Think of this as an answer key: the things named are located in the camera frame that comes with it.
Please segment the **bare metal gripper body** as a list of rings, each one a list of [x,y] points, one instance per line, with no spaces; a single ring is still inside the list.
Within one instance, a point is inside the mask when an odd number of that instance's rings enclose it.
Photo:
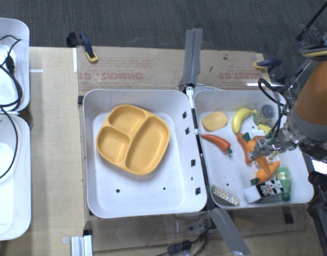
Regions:
[[[276,150],[284,153],[296,149],[300,144],[300,132],[295,126],[285,125],[279,129],[277,135],[269,131],[263,139],[257,141],[257,144],[262,146],[262,154],[269,154]]]

